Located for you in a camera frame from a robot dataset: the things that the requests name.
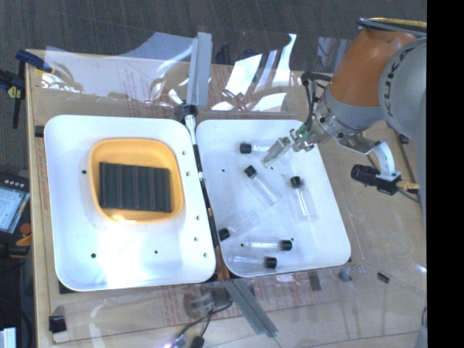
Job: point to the black ribbed rack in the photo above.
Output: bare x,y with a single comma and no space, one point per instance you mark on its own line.
135,187

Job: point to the yellow rounded bin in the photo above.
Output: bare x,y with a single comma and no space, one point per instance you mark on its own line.
134,151

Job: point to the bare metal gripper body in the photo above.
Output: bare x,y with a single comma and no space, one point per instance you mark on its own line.
328,127

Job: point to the black cylinder on white bracket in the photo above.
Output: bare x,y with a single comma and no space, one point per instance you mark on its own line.
375,178

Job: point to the clear plastic bottle black cap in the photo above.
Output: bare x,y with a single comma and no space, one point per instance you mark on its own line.
303,201
262,187
245,148
270,262
285,245
241,223

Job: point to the white plastic tray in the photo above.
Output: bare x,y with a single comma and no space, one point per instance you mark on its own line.
322,238
119,256

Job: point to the thin black and white rod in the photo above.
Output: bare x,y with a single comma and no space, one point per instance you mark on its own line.
203,185

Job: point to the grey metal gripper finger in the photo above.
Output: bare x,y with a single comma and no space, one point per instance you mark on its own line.
282,146
269,158

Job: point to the brown cardboard board red print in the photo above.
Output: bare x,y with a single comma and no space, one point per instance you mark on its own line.
377,230

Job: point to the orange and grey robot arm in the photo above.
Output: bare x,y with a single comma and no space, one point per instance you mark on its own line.
366,71

